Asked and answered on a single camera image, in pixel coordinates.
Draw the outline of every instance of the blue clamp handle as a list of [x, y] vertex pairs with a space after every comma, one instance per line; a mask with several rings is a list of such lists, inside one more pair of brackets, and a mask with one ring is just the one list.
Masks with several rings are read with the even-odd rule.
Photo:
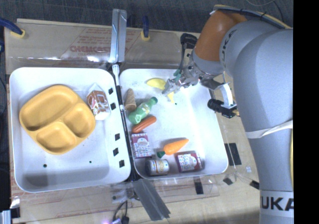
[[149, 27], [150, 27], [149, 18], [146, 15], [144, 15], [142, 17], [142, 22], [143, 22], [143, 34], [144, 34], [144, 37], [148, 38], [148, 36], [149, 36]]
[[23, 34], [23, 31], [11, 21], [0, 17], [0, 25], [10, 29], [12, 32], [17, 33], [19, 35]]

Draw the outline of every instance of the chocolate milk carton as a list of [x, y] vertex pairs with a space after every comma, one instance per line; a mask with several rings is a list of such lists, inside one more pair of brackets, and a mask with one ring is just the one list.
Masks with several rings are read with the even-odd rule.
[[86, 100], [96, 120], [104, 120], [111, 114], [106, 94], [96, 83], [90, 88]]

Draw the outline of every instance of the toy carrot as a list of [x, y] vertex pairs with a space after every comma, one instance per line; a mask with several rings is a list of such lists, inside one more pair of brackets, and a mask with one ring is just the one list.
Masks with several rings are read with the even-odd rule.
[[184, 145], [189, 142], [189, 139], [182, 139], [176, 142], [168, 143], [164, 146], [163, 151], [157, 152], [157, 156], [162, 158], [165, 154], [172, 155], [178, 152]]

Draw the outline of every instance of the green bottle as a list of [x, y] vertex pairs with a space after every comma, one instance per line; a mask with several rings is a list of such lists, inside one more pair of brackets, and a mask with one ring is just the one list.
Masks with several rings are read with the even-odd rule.
[[157, 104], [158, 99], [156, 97], [150, 98], [147, 102], [141, 103], [135, 111], [129, 114], [129, 121], [133, 124], [139, 124], [151, 111], [152, 106]]

